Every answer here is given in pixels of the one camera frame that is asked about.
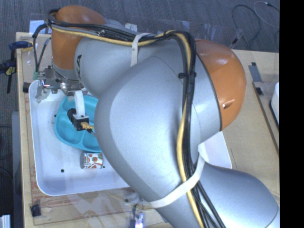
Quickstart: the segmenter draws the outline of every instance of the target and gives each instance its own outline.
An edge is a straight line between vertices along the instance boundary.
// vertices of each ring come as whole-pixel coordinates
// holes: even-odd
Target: white tray
[[[49,196],[92,192],[128,187],[104,156],[102,169],[81,169],[82,150],[61,142],[55,134],[55,115],[65,97],[61,90],[50,93],[40,103],[35,101],[38,80],[29,87],[29,104],[34,146],[37,184]],[[222,132],[203,145],[205,161],[231,168],[231,161]]]

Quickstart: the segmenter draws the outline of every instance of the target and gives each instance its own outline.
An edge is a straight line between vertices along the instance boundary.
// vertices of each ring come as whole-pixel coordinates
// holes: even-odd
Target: wooden table
[[[31,34],[17,32],[16,41],[32,41]],[[258,96],[255,92],[253,80],[248,65],[255,62],[264,83],[278,82],[279,77],[279,54],[234,50],[244,67],[247,78],[246,98],[242,110],[237,119],[224,131],[224,137],[233,169],[247,172],[259,178],[271,191],[278,204],[280,201],[279,185],[279,142],[278,130],[275,129],[274,119],[267,109],[265,102],[270,101],[268,96]],[[33,60],[24,65],[25,53],[22,49],[17,50],[18,63],[18,93],[19,93],[19,117],[20,117],[20,145],[21,145],[21,169],[22,169],[22,199],[23,199],[23,222],[25,228],[31,227],[105,227],[126,228],[130,220],[130,211],[93,216],[86,216],[55,222],[49,220],[50,209],[43,209],[42,215],[32,217],[30,207],[33,206],[35,181],[32,169],[33,143],[31,136],[31,122],[29,115],[28,93],[23,92],[24,82],[31,83],[29,77],[34,70]],[[63,207],[61,213],[68,215],[69,206]],[[153,209],[144,211],[146,222],[151,228],[171,228],[170,224],[164,223],[160,215]]]

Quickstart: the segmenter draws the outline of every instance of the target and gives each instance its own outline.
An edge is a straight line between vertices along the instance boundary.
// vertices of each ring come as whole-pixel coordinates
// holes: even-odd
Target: black clamp
[[[40,205],[35,204],[33,206],[30,206],[30,211],[32,212],[32,217],[40,216],[41,215],[41,210],[40,210]]]
[[[16,73],[17,71],[17,62],[15,59],[15,50],[19,48],[29,48],[33,45],[27,41],[16,41],[9,44],[9,48],[11,50],[10,59],[4,61],[0,64],[0,74],[6,74],[8,79],[8,87],[6,93],[10,93],[10,85],[11,85],[11,79],[12,74]]]

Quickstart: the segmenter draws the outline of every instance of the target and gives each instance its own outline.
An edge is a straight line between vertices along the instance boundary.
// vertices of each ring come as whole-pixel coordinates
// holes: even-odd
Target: white strap
[[[137,56],[138,56],[138,41],[141,37],[148,35],[149,33],[142,33],[135,36],[132,42],[132,55],[131,55],[131,66],[137,63]]]
[[[85,116],[85,100],[84,94],[81,90],[76,90],[74,94],[75,105],[76,105],[76,115],[77,117]]]
[[[201,154],[199,155],[198,164],[196,166],[196,170],[194,174],[186,180],[184,183],[182,183],[180,186],[178,186],[176,189],[174,189],[171,193],[169,193],[166,197],[152,201],[147,202],[152,208],[157,209],[164,206],[167,206],[171,203],[173,203],[175,200],[179,199],[181,196],[183,196],[185,193],[190,191],[196,183],[200,180],[200,176],[203,172],[203,168],[205,165],[205,160],[202,158]]]

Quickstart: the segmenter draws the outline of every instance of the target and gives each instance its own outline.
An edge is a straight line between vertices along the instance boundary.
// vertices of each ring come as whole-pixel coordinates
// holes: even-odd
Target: white cable tie
[[[178,186],[176,189],[174,189],[171,193],[169,193],[166,197],[152,201],[147,202],[148,205],[150,205],[152,208],[157,209],[161,207],[165,207],[171,203],[173,203],[175,200],[179,199],[181,196],[186,194],[188,191],[190,191],[196,183],[200,180],[200,176],[203,172],[203,168],[205,166],[205,160],[199,155],[198,164],[196,166],[194,174],[186,180],[184,183],[182,183],[180,186]]]
[[[137,64],[137,57],[138,57],[138,41],[143,37],[148,35],[149,33],[142,33],[135,36],[132,42],[132,55],[131,55],[131,66]]]

